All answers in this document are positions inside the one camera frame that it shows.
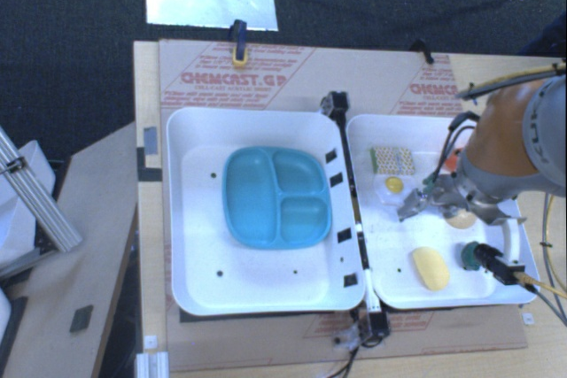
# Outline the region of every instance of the black carpet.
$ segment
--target black carpet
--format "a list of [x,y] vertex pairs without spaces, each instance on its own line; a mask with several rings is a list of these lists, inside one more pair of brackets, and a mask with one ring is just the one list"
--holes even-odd
[[[132,42],[226,39],[145,23],[145,0],[0,0],[0,125],[67,158],[134,119]],[[279,32],[253,42],[515,54],[565,0],[276,0]]]

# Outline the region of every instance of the black hole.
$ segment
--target black hole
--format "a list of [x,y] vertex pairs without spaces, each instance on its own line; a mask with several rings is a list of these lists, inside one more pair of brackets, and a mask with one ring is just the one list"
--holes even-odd
[[325,161],[327,162],[327,164],[329,164],[333,159],[335,159],[337,157],[337,151],[336,150],[331,150],[329,151],[329,153],[327,153],[325,155]]
[[343,174],[336,174],[330,177],[330,186],[337,186],[339,183],[343,182]]
[[345,228],[340,232],[337,232],[337,241],[342,243],[343,241],[350,240],[353,237],[353,232],[351,232],[350,228]]
[[356,278],[356,273],[349,274],[345,276],[345,282],[343,284],[344,287],[351,287],[352,285],[356,285],[358,283],[358,279]]

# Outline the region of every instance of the yellow clip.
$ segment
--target yellow clip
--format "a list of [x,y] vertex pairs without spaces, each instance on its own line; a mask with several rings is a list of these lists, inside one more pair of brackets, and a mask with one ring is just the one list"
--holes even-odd
[[232,48],[232,65],[242,68],[248,62],[248,49],[245,49],[245,56],[242,60],[237,59],[237,47]]

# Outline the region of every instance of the blue divided plate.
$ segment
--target blue divided plate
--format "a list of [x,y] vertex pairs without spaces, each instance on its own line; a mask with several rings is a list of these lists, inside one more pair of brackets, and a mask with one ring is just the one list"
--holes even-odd
[[298,150],[249,147],[224,168],[222,202],[230,233],[247,246],[297,249],[330,230],[329,187],[319,162]]

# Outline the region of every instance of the wooden board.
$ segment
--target wooden board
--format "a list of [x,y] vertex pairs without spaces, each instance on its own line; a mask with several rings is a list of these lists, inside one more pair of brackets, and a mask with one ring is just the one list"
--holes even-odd
[[[333,58],[333,50],[326,50],[326,55]],[[341,50],[338,53],[335,63],[339,66],[336,70],[340,72],[340,68],[348,74],[348,68],[345,68],[346,62],[357,62],[359,69],[368,69],[373,56],[367,51],[357,50]],[[156,100],[159,102],[159,65],[158,65],[158,44],[155,42],[137,42],[135,44],[135,61],[136,61],[136,118],[137,118],[137,134],[141,142],[138,146],[143,146],[144,129],[148,127],[157,127],[159,129],[160,116],[157,108]],[[381,55],[387,60],[388,66],[395,73],[395,59],[400,62],[408,56],[403,52],[382,52]],[[487,81],[493,77],[511,73],[519,68],[528,68],[541,66],[550,63],[551,59],[545,58],[519,58],[519,57],[502,57],[502,56],[468,56],[468,55],[449,55],[451,67],[457,86],[464,89],[469,82],[480,83]],[[333,66],[332,62],[327,62],[328,67]],[[291,110],[300,109],[301,106],[311,105],[313,101],[318,102],[325,93],[321,93],[321,89],[317,83],[321,77],[314,77],[316,80],[313,84],[303,87],[293,87],[288,85],[280,95],[275,98],[270,105],[270,109],[283,109],[289,106]],[[372,107],[372,93],[364,93],[358,91],[351,93],[357,100],[357,108]],[[479,106],[474,107],[472,103],[463,106],[465,109],[481,111],[482,102]],[[159,167],[159,154],[146,157],[148,166]],[[164,294],[164,273],[163,273],[163,225],[159,224],[159,216],[163,214],[163,206],[157,199],[159,194],[158,182],[143,182],[140,188],[140,236],[143,241],[142,248],[147,248],[145,259],[142,263],[142,293],[143,293],[143,333],[145,336],[157,336],[157,351],[167,350],[167,325],[165,322],[164,309],[166,307],[166,297]],[[539,247],[540,240],[540,218],[543,196],[541,194],[524,194],[520,197],[520,207],[530,220],[526,224],[528,236],[531,241],[534,255],[537,258],[538,267],[543,270],[541,261],[541,253]],[[558,264],[560,273],[565,276],[565,203],[564,199],[557,200],[555,210],[552,214],[552,223],[556,225],[556,239],[554,242],[555,262]],[[521,314],[513,307],[505,307],[502,309],[503,316],[514,317],[514,313],[519,317]],[[555,376],[567,366],[567,359],[563,354],[565,342],[567,341],[567,331],[559,320],[548,310],[548,308],[536,301],[524,307],[522,313],[530,313],[535,319],[535,324],[525,328],[525,335],[528,339],[528,348],[520,350],[490,351],[498,350],[498,346],[491,343],[490,338],[486,338],[485,343],[477,345],[476,350],[488,350],[486,352],[461,353],[455,350],[451,344],[443,350],[438,348],[435,351],[425,351],[424,356],[414,356],[411,358],[382,358],[359,360],[354,364],[353,370],[349,376],[423,376],[435,375],[442,377],[451,376],[520,376],[528,377],[539,374],[548,374]],[[463,335],[466,336],[466,320],[458,320],[455,322],[451,317],[447,317],[446,328],[462,329]],[[156,349],[146,349],[147,352],[156,351]],[[440,354],[442,352],[452,352],[453,354]],[[361,351],[360,358],[368,358],[372,355],[380,355],[379,351]],[[295,377],[295,376],[327,376],[334,373],[341,367],[340,363],[321,362],[314,364],[289,365],[289,366],[256,366],[245,368],[224,368],[221,372],[223,377],[239,378],[239,377]],[[175,378],[195,377],[206,378],[219,376],[218,370],[197,371],[197,372],[178,372],[172,373]]]
[[[27,307],[5,378],[98,376],[135,232],[135,132],[130,125],[73,156],[58,204],[83,242],[9,289]],[[89,305],[88,327],[70,333]]]

